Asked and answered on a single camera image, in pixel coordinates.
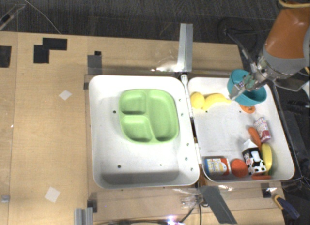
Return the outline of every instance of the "green plate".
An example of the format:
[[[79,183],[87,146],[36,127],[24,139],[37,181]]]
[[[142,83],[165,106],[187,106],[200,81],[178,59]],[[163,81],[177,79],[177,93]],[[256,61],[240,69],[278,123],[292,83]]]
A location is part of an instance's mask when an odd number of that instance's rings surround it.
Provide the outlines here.
[[[179,134],[179,120],[172,96],[157,89],[134,89],[119,99],[121,129],[131,142],[169,142]]]

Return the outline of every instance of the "yellow banana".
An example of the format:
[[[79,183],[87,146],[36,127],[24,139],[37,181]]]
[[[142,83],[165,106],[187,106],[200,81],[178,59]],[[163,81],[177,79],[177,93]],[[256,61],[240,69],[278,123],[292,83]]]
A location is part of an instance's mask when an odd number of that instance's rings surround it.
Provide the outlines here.
[[[271,147],[267,143],[262,143],[262,158],[266,166],[266,174],[268,174],[269,170],[272,166],[272,151]]]
[[[204,100],[204,105],[202,107],[203,110],[208,110],[213,104],[217,102],[225,102],[225,103],[231,103],[231,100],[228,100],[225,98],[225,96],[221,93],[215,93],[211,94]]]
[[[200,92],[195,92],[190,96],[190,102],[193,108],[201,109],[204,104],[204,96]]]

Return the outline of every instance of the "yellow lemon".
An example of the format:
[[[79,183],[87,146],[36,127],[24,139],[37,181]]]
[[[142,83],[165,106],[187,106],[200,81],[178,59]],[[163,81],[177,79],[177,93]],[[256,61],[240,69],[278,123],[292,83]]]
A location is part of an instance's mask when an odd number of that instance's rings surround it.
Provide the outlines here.
[[[200,92],[195,92],[190,96],[190,102],[193,108],[201,109],[204,104],[204,96]]]
[[[225,102],[225,103],[231,103],[231,100],[228,100],[225,98],[225,96],[221,93],[215,93],[211,94],[208,97],[205,98],[204,104],[202,109],[208,110],[214,103],[217,102]]]

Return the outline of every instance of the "wooden table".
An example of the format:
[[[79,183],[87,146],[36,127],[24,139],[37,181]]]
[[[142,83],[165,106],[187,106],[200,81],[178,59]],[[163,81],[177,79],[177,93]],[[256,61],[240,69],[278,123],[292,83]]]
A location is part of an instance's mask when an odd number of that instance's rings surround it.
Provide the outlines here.
[[[67,39],[67,50],[51,50],[49,64],[34,64],[34,45],[42,45],[43,37]],[[83,89],[87,56],[101,51],[104,68],[151,70],[176,60],[178,42],[0,32],[0,45],[12,47],[10,67],[0,68],[0,194],[11,197],[0,203],[0,224],[73,224],[75,208],[86,208],[89,197]],[[236,68],[242,68],[237,46],[194,43],[194,70],[229,73]],[[67,100],[59,97],[65,90],[72,93]],[[56,202],[45,198],[49,187],[60,192]],[[283,195],[279,182],[271,187]],[[284,224],[280,209],[262,198],[259,184],[233,188],[238,191],[226,192],[224,198],[239,224]],[[138,207],[153,217],[167,215],[156,212],[160,198],[135,206],[137,197],[119,201],[103,193],[110,204],[105,219],[148,214]],[[118,210],[122,205],[127,211]],[[188,212],[177,199],[165,205],[179,217]],[[203,224],[218,224],[210,208],[202,211]],[[197,213],[186,224],[198,224]]]

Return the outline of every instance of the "teal cup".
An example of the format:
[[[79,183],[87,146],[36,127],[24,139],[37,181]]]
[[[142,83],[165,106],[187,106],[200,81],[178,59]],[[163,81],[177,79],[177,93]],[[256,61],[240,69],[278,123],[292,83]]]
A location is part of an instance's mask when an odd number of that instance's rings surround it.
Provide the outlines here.
[[[248,71],[242,69],[236,69],[232,71],[229,81],[227,83],[228,92],[231,93],[232,88],[235,84],[238,84],[243,80],[243,77],[248,74]],[[267,98],[267,92],[264,87],[259,88],[258,90],[245,91],[238,98],[235,99],[241,105],[244,106],[254,106],[261,102],[264,102]]]

